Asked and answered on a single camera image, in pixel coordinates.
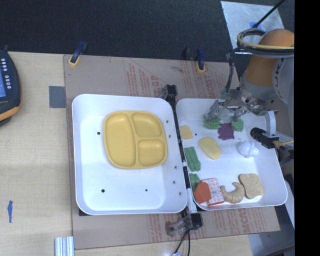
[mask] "cardboard sheet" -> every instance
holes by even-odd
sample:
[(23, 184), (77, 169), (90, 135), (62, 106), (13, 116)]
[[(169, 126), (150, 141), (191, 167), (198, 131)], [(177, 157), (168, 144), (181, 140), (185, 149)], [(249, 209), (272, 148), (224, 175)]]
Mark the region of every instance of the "cardboard sheet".
[[(187, 60), (143, 59), (124, 57), (80, 57), (77, 66), (68, 64), (65, 55), (64, 75), (71, 182), (72, 227), (74, 248), (90, 249), (166, 241), (170, 237), (166, 223), (181, 219), (177, 214), (122, 214), (93, 216), (83, 214), (75, 195), (75, 169), (71, 104), (80, 94), (158, 97), (165, 85), (177, 86), (177, 101), (183, 98), (218, 99), (228, 80), (229, 65), (205, 62), (205, 72), (197, 73), (196, 63)], [(238, 86), (233, 75), (231, 88)], [(191, 239), (236, 236), (279, 231), (274, 207), (202, 211), (203, 226), (190, 234)]]

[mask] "yellow divided plate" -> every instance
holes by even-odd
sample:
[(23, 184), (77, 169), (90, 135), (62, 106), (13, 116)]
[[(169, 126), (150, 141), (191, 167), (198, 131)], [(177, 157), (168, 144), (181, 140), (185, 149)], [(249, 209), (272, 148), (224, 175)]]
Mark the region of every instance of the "yellow divided plate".
[(103, 140), (109, 161), (121, 169), (156, 167), (168, 154), (162, 122), (146, 111), (124, 110), (107, 115)]

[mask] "metal bracket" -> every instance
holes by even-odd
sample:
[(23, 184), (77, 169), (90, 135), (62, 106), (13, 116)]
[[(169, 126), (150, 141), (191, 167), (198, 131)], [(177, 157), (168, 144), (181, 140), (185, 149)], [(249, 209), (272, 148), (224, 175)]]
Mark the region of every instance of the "metal bracket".
[(266, 136), (269, 138), (276, 137), (277, 131), (276, 131), (275, 111), (272, 111), (272, 110), (266, 111), (264, 114), (264, 118), (266, 121)]
[(56, 237), (54, 239), (54, 256), (74, 256), (74, 237)]
[(215, 100), (213, 105), (210, 107), (209, 113), (205, 115), (205, 118), (207, 121), (214, 119), (218, 117), (224, 110), (225, 107), (223, 106), (223, 103)]

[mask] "yellow toy cheese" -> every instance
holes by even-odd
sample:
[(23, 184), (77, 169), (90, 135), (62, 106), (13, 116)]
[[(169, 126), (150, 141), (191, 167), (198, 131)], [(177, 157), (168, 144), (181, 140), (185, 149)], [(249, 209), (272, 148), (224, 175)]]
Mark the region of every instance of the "yellow toy cheese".
[(221, 149), (213, 138), (203, 137), (198, 141), (198, 144), (213, 160), (217, 160), (220, 157)]

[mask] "gray tape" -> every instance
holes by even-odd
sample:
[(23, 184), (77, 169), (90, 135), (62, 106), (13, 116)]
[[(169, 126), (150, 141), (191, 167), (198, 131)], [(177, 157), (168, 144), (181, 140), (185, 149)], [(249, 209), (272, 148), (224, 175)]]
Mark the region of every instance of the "gray tape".
[(66, 107), (65, 87), (49, 86), (49, 106), (51, 109), (63, 109)]

